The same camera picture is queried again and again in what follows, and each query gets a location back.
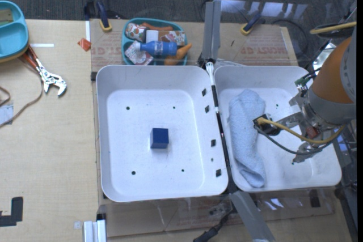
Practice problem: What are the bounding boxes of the light blue towel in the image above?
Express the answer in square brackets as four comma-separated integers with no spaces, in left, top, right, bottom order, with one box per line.
[228,89,267,188]

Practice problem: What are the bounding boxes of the teal divided plate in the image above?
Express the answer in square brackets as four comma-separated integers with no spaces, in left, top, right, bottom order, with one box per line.
[121,17,188,66]

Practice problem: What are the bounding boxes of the small red square piece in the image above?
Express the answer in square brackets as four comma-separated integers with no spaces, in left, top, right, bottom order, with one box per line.
[77,37,92,52]

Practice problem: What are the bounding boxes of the white plastic tray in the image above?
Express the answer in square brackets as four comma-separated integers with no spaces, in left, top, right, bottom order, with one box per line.
[213,65,343,193]
[95,64,229,203]

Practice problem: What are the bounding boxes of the blue bottle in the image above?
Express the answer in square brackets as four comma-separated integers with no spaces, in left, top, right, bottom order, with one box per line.
[139,40,179,58]

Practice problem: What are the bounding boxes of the orange carrot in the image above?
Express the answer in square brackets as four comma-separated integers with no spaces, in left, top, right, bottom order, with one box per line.
[164,43,193,66]
[141,22,174,32]

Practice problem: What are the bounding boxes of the brown and white printed carton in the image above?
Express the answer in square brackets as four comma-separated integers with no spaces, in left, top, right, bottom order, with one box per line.
[158,30,187,46]

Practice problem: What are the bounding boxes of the white packet with red print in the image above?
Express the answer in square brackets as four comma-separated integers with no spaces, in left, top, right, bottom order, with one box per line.
[124,41,154,66]

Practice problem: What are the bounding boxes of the white cube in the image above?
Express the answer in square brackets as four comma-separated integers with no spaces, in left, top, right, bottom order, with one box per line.
[145,29,159,44]

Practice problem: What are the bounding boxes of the orange handled metal pliers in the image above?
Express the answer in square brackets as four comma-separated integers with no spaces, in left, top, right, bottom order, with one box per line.
[20,45,68,97]

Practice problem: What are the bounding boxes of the white can with red print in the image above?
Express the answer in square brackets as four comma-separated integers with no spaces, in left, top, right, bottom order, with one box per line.
[125,22,147,43]

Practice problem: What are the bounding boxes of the brown cardboard board, red print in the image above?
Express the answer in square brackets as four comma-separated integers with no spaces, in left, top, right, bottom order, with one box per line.
[90,18,345,237]

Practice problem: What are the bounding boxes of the blue cube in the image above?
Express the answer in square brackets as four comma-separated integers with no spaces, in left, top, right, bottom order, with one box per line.
[149,128,170,150]

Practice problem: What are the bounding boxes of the blue divided plate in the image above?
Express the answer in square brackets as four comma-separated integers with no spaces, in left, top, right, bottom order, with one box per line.
[0,0,30,63]

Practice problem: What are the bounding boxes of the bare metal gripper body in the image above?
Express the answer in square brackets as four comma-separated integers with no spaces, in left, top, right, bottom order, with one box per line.
[299,99,341,148]

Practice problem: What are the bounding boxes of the black cylinder on white bracket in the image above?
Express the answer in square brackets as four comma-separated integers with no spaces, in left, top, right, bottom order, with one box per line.
[252,112,305,137]

